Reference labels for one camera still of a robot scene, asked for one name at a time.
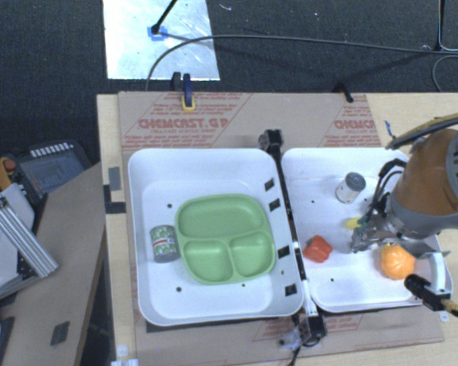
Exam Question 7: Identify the thin black and white rod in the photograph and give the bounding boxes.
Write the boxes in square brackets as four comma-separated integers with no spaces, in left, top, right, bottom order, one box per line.
[271,143,316,318]

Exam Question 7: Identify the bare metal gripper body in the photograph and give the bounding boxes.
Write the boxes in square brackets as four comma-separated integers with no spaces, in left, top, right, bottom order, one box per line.
[349,213,403,255]

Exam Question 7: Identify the white plastic tray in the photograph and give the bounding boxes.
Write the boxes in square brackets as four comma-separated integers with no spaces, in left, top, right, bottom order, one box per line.
[279,141,456,316]
[126,140,308,329]

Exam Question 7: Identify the white can with grey lid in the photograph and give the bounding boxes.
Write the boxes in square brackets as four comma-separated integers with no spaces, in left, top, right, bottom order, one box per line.
[334,170,369,205]

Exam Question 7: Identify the black block with thin wires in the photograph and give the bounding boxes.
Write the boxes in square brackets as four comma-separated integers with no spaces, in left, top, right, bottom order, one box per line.
[294,311,329,343]
[257,127,286,154]

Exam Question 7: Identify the brown cardboard board red print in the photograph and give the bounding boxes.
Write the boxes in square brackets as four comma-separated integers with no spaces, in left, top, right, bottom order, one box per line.
[116,77,448,366]

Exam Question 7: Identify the black cylinder on white bracket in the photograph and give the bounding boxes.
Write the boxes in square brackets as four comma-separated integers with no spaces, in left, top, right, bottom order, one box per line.
[402,250,456,314]

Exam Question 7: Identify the green and white can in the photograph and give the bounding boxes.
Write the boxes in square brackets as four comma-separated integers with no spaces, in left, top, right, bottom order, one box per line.
[148,222,182,264]

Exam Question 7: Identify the orange toy pumpkin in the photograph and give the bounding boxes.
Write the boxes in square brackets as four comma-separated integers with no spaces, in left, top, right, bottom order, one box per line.
[379,242,417,282]

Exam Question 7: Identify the orange-red toy bell pepper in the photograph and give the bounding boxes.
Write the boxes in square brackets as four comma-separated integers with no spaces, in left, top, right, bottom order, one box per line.
[301,233,335,267]

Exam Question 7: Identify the green divided plate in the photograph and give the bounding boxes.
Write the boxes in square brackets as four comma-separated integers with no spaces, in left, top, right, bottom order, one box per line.
[173,191,278,288]

